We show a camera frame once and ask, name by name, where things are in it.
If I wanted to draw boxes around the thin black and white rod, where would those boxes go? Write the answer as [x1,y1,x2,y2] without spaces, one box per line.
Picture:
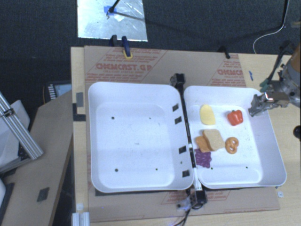
[179,85,203,191]

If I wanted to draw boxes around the purple grapes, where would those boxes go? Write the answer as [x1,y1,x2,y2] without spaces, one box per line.
[194,148,212,169]

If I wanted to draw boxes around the white plastic tray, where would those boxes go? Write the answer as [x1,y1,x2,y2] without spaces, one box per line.
[183,85,288,190]
[87,81,196,194]

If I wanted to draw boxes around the orange pretzel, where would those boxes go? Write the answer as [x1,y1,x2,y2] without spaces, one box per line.
[225,137,240,154]

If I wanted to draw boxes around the orange bell pepper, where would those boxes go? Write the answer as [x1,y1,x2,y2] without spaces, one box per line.
[227,109,244,127]

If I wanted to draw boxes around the tan bread slice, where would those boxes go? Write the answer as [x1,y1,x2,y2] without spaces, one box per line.
[202,129,226,152]

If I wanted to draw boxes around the brown cardboard board, red print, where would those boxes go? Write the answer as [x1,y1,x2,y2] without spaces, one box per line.
[83,45,281,223]

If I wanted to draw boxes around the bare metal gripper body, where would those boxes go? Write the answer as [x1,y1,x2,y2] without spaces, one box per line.
[265,79,301,108]

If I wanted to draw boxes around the orange bread slice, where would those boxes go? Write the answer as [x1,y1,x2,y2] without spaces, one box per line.
[195,136,211,153]

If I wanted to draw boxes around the yellow oval slice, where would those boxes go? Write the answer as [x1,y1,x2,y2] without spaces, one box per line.
[199,104,216,126]

